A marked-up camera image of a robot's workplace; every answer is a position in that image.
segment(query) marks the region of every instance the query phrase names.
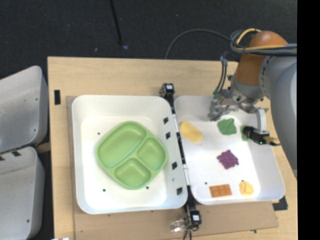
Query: table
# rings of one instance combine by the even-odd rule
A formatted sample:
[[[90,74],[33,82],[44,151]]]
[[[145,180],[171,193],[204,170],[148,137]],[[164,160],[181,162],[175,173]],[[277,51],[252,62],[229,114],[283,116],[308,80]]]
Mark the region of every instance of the table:
[[[211,95],[220,79],[221,63],[219,61],[83,57],[48,57],[47,63],[54,237],[69,237],[71,240],[78,240],[82,239],[81,236],[90,236],[90,239],[93,239],[94,236],[99,236],[106,229],[91,224],[89,228],[86,227],[82,230],[84,225],[79,224],[79,220],[76,220],[76,218],[82,217],[82,222],[86,221],[86,214],[77,210],[77,206],[73,202],[67,97],[80,95],[156,95],[163,83],[173,83],[177,96]],[[229,62],[228,74],[233,75],[236,67],[236,62]],[[265,99],[260,102],[259,106],[269,108],[270,101]],[[271,112],[268,111],[266,116],[268,130],[272,136],[276,136]],[[273,150],[285,184],[288,210],[276,212],[272,210],[270,212],[271,202],[263,202],[257,209],[260,209],[260,213],[267,214],[269,219],[250,221],[248,216],[243,218],[242,225],[241,221],[233,221],[232,218],[227,223],[220,222],[221,224],[217,224],[218,221],[212,223],[212,225],[207,222],[202,227],[205,235],[199,230],[193,235],[193,239],[298,239],[297,180],[282,148],[275,147]],[[245,209],[245,206],[242,207],[244,208],[237,206],[237,209]],[[222,206],[220,211],[216,211],[216,214],[220,213],[220,216],[224,216],[223,211]],[[143,225],[148,227],[159,225],[158,228],[147,228],[145,232],[139,232],[140,236],[137,239],[148,239],[150,237],[154,239],[181,239],[182,234],[170,234],[161,228],[162,222],[160,220],[170,218],[173,213],[175,211],[156,211],[151,219],[148,217],[151,215],[146,217],[145,214],[140,212],[132,213],[134,215],[130,216],[141,219],[141,221],[136,222],[137,229]],[[127,236],[128,239],[136,239],[135,234],[137,232],[128,232],[124,229],[126,224],[128,227],[130,226],[130,221],[121,220],[121,216],[121,214],[117,214],[116,219],[112,217],[114,221],[107,229],[107,235],[117,236],[117,234],[120,234],[117,236],[118,239],[125,239],[124,236]],[[207,235],[206,232],[212,231],[210,228],[214,228],[215,234]],[[258,229],[258,231],[254,233],[249,231],[250,229]]]

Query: green plate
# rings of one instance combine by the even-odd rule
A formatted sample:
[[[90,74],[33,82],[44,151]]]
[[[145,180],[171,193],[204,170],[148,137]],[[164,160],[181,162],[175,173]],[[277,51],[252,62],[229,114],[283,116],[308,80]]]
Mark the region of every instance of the green plate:
[[[112,129],[98,143],[96,159],[120,185],[137,190],[163,169],[168,153],[148,129],[127,121]]]

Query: dark floor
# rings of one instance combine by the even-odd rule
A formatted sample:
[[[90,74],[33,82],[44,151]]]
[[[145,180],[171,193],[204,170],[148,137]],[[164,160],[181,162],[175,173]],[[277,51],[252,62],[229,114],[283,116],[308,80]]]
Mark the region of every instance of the dark floor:
[[[33,65],[47,78],[47,57],[163,59],[171,41],[191,29],[229,36],[233,31],[271,30],[297,43],[298,0],[0,0],[0,79]],[[173,46],[169,59],[218,60],[228,42],[192,32]],[[52,236],[50,153],[43,227],[35,239]]]

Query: purple food piece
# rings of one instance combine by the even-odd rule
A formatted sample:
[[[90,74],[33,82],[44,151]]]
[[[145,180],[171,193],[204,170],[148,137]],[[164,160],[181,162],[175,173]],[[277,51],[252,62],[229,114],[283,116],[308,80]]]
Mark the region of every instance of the purple food piece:
[[[217,156],[217,159],[220,161],[220,163],[223,165],[225,169],[229,169],[231,167],[239,165],[238,158],[234,154],[232,154],[230,150],[222,152],[221,155]]]

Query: black pole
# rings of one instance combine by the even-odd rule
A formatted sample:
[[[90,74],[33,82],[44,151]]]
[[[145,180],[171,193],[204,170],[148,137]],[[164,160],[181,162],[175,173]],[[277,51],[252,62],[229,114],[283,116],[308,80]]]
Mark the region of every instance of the black pole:
[[[116,32],[118,35],[118,43],[119,43],[119,45],[123,46],[124,41],[122,40],[122,35],[121,35],[120,27],[119,27],[119,22],[118,22],[116,8],[114,5],[114,0],[109,0],[109,2],[110,2],[110,6],[111,6],[111,11],[112,11],[114,23],[115,23]]]

